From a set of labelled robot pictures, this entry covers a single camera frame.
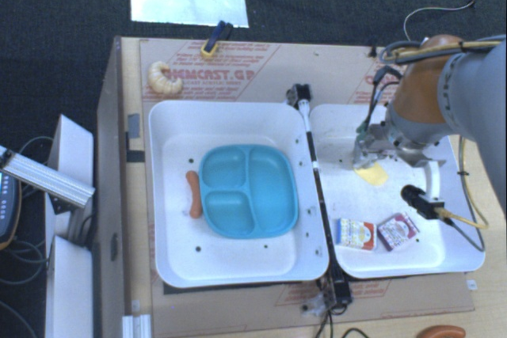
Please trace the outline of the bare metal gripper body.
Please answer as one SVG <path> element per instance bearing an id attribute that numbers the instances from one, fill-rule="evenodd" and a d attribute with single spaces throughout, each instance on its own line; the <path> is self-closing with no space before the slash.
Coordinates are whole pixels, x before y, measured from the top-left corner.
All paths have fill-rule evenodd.
<path id="1" fill-rule="evenodd" d="M 409 140 L 394 124 L 387 121 L 377 124 L 363 122 L 358 127 L 358 146 L 364 152 L 384 153 L 384 159 L 401 159 L 414 168 L 421 168 L 433 160 L 424 154 L 426 144 Z"/>

